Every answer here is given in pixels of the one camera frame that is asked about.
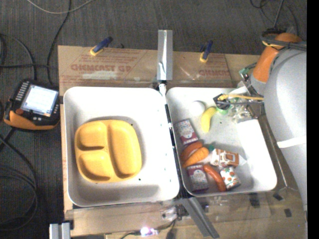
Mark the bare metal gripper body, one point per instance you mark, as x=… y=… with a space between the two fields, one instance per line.
x=254 y=103

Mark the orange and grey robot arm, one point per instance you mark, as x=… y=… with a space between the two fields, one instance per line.
x=286 y=103

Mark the green cup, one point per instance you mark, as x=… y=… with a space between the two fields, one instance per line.
x=223 y=111

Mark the white plastic tray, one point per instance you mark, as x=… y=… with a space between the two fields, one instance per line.
x=149 y=108
x=251 y=143

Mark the yellow banana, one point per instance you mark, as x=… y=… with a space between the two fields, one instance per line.
x=207 y=119

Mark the white egg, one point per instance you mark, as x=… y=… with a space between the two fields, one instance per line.
x=198 y=107

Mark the white and orange carton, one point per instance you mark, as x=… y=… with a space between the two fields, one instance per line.
x=225 y=158

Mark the purple and white carton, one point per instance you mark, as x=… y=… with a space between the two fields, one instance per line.
x=186 y=132
x=197 y=178

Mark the white can orange print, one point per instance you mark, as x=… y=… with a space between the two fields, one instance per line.
x=230 y=177

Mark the orange carrot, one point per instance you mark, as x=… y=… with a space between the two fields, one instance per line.
x=197 y=157

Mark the orange bread roll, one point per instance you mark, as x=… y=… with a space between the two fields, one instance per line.
x=189 y=150

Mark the orange sausage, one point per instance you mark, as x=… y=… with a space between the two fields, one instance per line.
x=214 y=177

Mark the yellow divided plate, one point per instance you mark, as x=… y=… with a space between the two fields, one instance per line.
x=109 y=151

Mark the brown cardboard board red print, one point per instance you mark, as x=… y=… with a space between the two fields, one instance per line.
x=104 y=68

